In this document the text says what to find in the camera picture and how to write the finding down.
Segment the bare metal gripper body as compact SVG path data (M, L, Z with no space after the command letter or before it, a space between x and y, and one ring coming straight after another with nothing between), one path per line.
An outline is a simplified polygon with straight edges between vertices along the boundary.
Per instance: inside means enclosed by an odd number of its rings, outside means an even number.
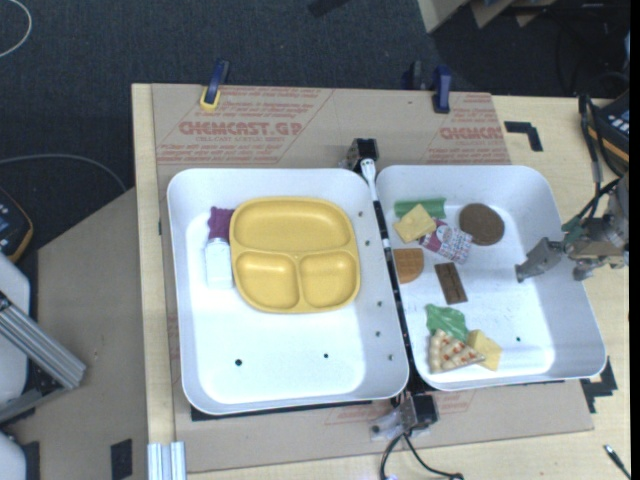
M629 258L629 212L610 202L600 217L585 217L567 232L567 255L578 268L622 268Z

